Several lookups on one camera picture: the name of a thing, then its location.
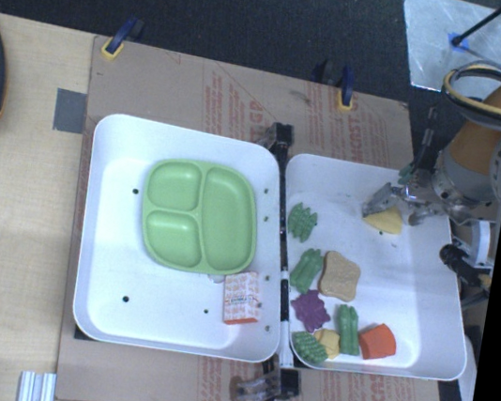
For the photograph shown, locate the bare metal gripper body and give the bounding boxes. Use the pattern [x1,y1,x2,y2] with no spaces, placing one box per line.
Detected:
[394,165,484,229]

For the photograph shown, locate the yellow toy cheese wedge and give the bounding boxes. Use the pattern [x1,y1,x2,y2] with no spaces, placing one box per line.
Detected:
[359,200,407,238]

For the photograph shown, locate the white plastic tray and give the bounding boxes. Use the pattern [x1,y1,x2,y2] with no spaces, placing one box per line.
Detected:
[60,109,315,372]
[252,148,497,395]

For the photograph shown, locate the green toy lettuce leaf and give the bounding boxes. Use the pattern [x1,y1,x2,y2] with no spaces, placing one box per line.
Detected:
[283,199,322,246]

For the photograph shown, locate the tan toy bread slice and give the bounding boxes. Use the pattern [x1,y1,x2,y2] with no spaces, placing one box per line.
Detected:
[314,248,365,306]

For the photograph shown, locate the green toy asparagus bundle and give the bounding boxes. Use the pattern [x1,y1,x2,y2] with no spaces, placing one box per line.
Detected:
[329,302,370,359]
[285,244,326,298]

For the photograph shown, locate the thin black and white rod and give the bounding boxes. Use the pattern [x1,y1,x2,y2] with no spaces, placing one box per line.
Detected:
[245,142,326,370]

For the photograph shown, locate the purple toy grapes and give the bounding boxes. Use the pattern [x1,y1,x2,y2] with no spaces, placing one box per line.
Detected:
[285,285,337,337]

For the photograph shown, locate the orange toy carrot piece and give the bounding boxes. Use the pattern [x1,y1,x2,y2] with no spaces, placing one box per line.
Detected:
[355,319,402,366]

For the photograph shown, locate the yellow toy food lump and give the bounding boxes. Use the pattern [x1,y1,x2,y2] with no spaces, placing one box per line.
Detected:
[309,326,344,362]

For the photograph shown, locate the green divided plate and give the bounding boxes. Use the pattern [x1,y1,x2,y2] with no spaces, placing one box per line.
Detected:
[130,151,270,285]

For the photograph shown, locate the green toy pea pod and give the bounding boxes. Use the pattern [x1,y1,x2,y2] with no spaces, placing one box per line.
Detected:
[285,328,334,368]

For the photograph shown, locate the orange and white carton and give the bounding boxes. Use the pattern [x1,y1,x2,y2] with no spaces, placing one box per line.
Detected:
[216,266,268,331]

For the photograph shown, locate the brown cardboard board, red print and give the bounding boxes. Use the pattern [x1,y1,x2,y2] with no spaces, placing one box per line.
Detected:
[33,35,498,401]

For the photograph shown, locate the black cylinder on white bracket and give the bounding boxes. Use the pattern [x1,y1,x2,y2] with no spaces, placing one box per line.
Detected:
[434,212,501,289]

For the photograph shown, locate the black block with thin wires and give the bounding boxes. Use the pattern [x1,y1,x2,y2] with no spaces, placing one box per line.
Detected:
[227,358,304,401]
[256,119,296,154]

